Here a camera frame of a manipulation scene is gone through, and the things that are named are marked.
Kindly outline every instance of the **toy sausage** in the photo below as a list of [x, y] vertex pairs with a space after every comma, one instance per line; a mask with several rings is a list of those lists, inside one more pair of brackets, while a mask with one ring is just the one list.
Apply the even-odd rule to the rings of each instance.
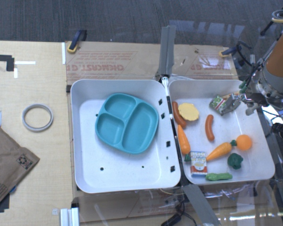
[[182, 116], [179, 114], [178, 110], [178, 103], [176, 101], [172, 102], [173, 107], [173, 116], [178, 125], [181, 125], [182, 128], [185, 128], [187, 125], [187, 122], [182, 118]]
[[206, 134], [207, 134], [207, 138], [209, 141], [213, 141], [215, 139], [215, 136], [212, 130], [213, 118], [214, 116], [210, 114], [207, 116], [207, 119], [206, 119], [205, 129], [206, 129]]

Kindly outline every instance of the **teal plate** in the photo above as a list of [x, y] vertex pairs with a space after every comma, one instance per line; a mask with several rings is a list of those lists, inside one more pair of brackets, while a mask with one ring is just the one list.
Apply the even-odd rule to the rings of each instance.
[[106, 144], [130, 154], [144, 152], [158, 126], [158, 113], [137, 97], [115, 93], [104, 102], [95, 122], [97, 136]]

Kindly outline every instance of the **white ring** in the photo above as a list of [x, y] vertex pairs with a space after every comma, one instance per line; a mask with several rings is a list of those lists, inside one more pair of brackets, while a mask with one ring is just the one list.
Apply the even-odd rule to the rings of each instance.
[[[42, 109], [45, 109], [46, 111], [48, 111], [48, 113], [50, 114], [50, 120], [45, 126], [36, 128], [36, 127], [32, 127], [32, 126], [27, 124], [27, 122], [25, 121], [25, 116], [26, 116], [27, 112], [29, 110], [33, 109], [33, 108], [42, 108]], [[52, 121], [53, 121], [52, 110], [47, 105], [44, 105], [44, 104], [32, 104], [32, 105], [28, 106], [27, 108], [25, 108], [22, 112], [22, 122], [23, 122], [24, 126], [27, 129], [29, 129], [33, 132], [40, 132], [40, 131], [46, 130], [49, 126], [51, 126]]]

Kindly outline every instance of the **beige tabletop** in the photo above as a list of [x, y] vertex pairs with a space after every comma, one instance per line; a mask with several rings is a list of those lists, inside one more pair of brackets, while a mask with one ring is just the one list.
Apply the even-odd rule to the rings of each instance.
[[[34, 65], [17, 65], [17, 75], [6, 71], [6, 62], [0, 62], [0, 109], [2, 129], [21, 146], [28, 148], [40, 161], [17, 185], [10, 195], [9, 209], [0, 213], [0, 226], [59, 225], [59, 210], [70, 208], [73, 196], [71, 146], [69, 135], [68, 101], [66, 93], [66, 65], [63, 64], [62, 43], [0, 41], [0, 54], [12, 55], [15, 62], [32, 62]], [[22, 123], [22, 111], [29, 105], [42, 103], [53, 111], [53, 124], [39, 133], [31, 132]], [[27, 122], [38, 127], [49, 116], [34, 109]], [[283, 225], [276, 215], [279, 209], [275, 196], [267, 183], [260, 194], [268, 195], [264, 202], [244, 202], [232, 207], [220, 201], [214, 212], [223, 225]], [[194, 211], [189, 214], [200, 222]], [[81, 225], [161, 225], [172, 215], [105, 220]], [[193, 225], [188, 218], [177, 224]]]

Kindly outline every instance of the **orange ball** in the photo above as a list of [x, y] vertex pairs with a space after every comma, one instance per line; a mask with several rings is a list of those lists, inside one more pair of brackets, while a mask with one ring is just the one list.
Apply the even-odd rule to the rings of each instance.
[[242, 151], [249, 150], [253, 145], [252, 139], [248, 135], [244, 134], [237, 137], [236, 143], [237, 147]]

